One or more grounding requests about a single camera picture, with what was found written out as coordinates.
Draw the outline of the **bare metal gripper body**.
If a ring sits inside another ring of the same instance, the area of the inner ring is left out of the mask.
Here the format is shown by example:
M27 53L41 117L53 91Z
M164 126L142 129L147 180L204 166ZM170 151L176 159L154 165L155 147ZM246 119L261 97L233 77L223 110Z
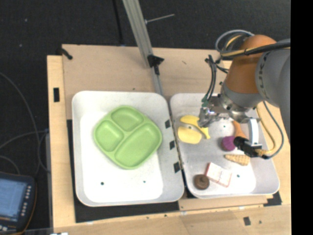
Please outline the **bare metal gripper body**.
M231 118L239 123L245 123L250 118L247 113L256 106L252 96L206 96L202 99L200 116L218 116L221 119Z

